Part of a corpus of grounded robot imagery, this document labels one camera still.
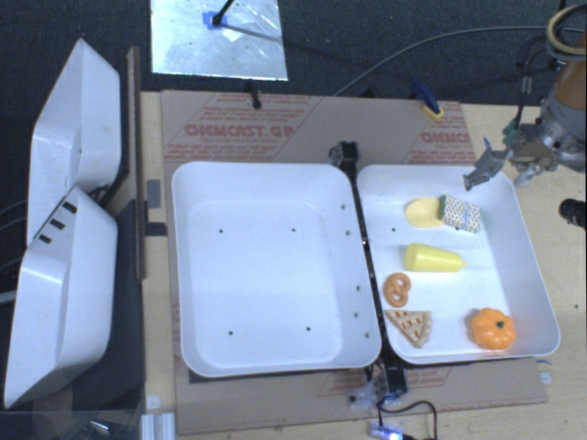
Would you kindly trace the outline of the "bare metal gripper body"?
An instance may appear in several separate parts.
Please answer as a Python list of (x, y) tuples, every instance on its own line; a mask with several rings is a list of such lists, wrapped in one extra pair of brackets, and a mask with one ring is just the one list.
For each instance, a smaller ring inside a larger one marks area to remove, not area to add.
[(586, 171), (585, 143), (557, 122), (522, 124), (510, 145), (510, 162), (520, 171)]

